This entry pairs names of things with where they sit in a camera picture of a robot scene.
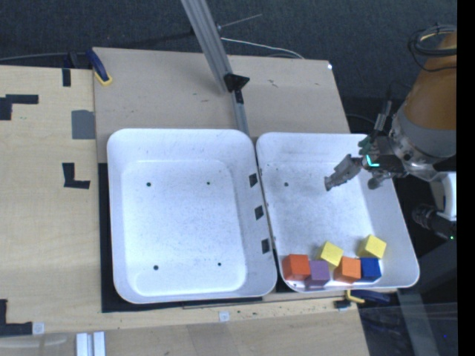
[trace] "cube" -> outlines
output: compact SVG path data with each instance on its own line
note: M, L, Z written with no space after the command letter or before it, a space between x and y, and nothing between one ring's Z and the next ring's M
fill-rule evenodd
M381 259L385 250L386 242L370 234L359 243L356 254L359 257L377 257Z
M328 262L330 269L334 269L338 266L343 256L343 249L332 244L330 241L326 241L318 250L315 255L316 260L325 260Z
M381 277L381 268L377 257L361 257L361 282L374 282Z
M306 254L289 254L282 260L285 280L303 281L310 276L309 257Z
M333 272L335 281L354 283L361 279L361 261L358 258L342 256L340 264Z
M307 288L322 287L330 281L330 268L325 260L310 260L310 276L305 279Z

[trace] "yellow cube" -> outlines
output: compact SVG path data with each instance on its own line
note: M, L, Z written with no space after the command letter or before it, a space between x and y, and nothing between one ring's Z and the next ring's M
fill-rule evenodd
M370 234L359 243L356 253L359 257L377 257L381 259L385 250L386 242Z
M316 260L325 260L331 269L336 268L343 256L343 249L332 244L330 241L326 241L315 254Z

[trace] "white tray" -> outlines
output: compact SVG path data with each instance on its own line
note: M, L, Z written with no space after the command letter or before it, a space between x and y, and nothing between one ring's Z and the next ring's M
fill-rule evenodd
M122 129L107 152L121 297L158 303L258 297L274 288L277 270L247 135Z
M382 277L373 283L350 285L331 279L323 288L307 289L303 282L286 281L293 290L394 289L419 279L419 264L392 180L370 190L371 173L363 170L343 185L325 189L324 177L347 154L358 156L363 138L361 134L265 133L257 141L280 270L288 254L307 254L312 259L327 240L348 257L356 257L359 242L368 234L387 244L380 261Z

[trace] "wooden table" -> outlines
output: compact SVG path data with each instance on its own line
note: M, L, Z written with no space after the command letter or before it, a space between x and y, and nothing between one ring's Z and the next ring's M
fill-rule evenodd
M111 355L223 355L223 349L226 355L304 355L317 348L368 355L356 306L338 311L333 305L343 292L272 292L254 303L102 312L97 165L107 161L108 135L126 126L235 123L230 99L214 90L202 54L96 52L114 79L108 87L91 70L71 70L71 86L64 86L58 68L0 67L0 98L39 96L37 105L13 104L11 120L0 121L0 299L8 299L7 322L44 325L43 347L61 333L65 352L73 351L74 334L106 331ZM229 58L236 73L251 78L243 95L253 139L268 131L349 133L328 62ZM140 77L139 66L152 76ZM124 119L131 96L138 108L157 108L155 117L140 109L134 115L132 108ZM72 111L95 113L96 140L73 139ZM91 181L88 189L64 187L65 162L74 163L75 179ZM220 323L221 312L229 321ZM18 351L5 345L12 341L41 343L3 338L2 355Z

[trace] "orange cube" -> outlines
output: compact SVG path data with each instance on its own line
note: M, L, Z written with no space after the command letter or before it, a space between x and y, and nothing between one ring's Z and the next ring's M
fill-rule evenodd
M289 254L282 261L285 280L303 281L310 276L310 262L306 254Z
M333 272L335 281L354 283L361 279L361 260L359 258L351 258L342 256L340 264Z

